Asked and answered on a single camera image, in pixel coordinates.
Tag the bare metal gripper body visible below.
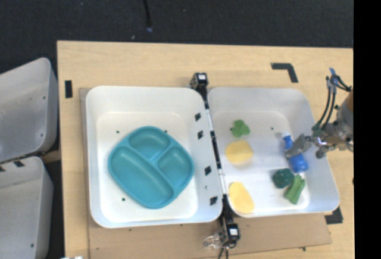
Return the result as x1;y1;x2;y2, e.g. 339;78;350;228
311;121;354;152

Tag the thin black and white rod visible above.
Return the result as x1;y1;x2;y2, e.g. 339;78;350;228
198;85;236;232

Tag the green asparagus bundle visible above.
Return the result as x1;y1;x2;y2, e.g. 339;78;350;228
283;174;307;205

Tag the blue divided plate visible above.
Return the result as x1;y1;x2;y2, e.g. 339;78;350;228
107;126;196;210

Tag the black block with thin wires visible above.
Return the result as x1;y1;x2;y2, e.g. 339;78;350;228
189;71;210;89
219;221;241;243

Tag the light green broccoli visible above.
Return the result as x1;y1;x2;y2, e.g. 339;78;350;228
230;119;251;138

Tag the yellow rounded toy food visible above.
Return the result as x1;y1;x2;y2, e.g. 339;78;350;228
224;140;254;165

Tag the yellow oval toy food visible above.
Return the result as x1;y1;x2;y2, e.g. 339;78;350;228
228;181;256;214

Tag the white plastic tray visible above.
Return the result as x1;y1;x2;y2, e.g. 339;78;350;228
85;85;224;229
207;86;341;219

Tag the dark green broccoli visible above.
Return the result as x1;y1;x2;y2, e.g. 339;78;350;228
271;168;296;189

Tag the blue bottle with white cap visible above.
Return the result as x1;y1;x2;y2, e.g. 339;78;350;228
280;130;309;174

